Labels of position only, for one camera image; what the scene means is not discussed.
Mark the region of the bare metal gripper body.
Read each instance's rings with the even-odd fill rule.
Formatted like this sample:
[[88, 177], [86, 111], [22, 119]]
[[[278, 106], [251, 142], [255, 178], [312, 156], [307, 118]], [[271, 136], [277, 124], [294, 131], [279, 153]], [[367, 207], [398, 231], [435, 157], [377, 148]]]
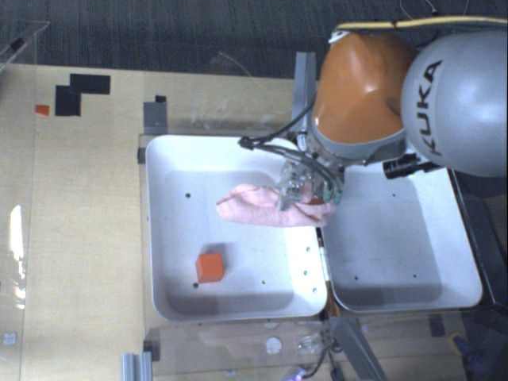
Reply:
[[344, 186], [341, 171], [305, 154], [285, 154], [279, 194], [283, 198], [340, 198]]

